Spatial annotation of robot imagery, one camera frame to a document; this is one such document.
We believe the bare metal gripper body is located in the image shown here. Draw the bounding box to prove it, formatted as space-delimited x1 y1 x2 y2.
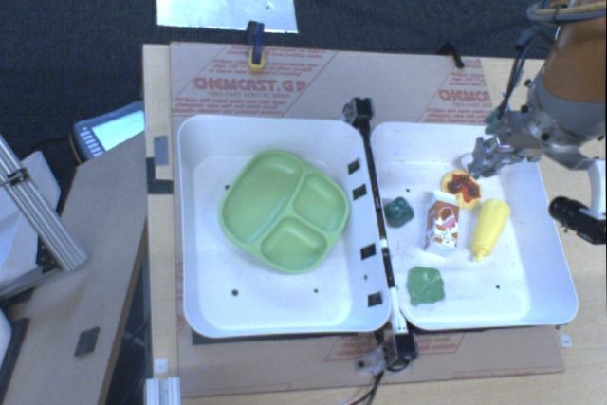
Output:
489 109 557 165

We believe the toy pizza slice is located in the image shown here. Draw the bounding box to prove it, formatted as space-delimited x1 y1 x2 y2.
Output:
441 169 483 211

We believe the yellow bottle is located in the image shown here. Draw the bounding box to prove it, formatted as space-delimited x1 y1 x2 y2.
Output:
470 198 512 263

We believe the brown and white carton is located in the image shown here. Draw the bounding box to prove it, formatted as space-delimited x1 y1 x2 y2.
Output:
423 190 461 258

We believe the dark green toy pepper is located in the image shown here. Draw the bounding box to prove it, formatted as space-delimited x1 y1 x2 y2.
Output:
382 196 414 229

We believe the thin black and white rod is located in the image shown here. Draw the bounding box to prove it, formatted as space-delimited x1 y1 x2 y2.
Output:
359 118 402 328

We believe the white plastic tray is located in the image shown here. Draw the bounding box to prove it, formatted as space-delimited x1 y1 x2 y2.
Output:
176 114 393 340
369 121 579 332

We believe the green toy lettuce leaf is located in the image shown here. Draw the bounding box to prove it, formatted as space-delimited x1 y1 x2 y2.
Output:
407 266 447 307

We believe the brown cardboard board red print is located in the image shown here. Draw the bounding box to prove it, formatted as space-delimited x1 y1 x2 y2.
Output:
169 41 566 399

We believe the green divided plate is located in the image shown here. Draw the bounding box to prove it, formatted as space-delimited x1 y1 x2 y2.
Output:
218 149 351 275

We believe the black cylinder on white bracket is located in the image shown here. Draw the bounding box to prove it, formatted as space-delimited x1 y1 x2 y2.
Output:
548 158 607 246

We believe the black block with thin wires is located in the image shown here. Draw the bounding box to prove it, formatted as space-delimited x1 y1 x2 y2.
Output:
381 329 418 371
341 97 374 125

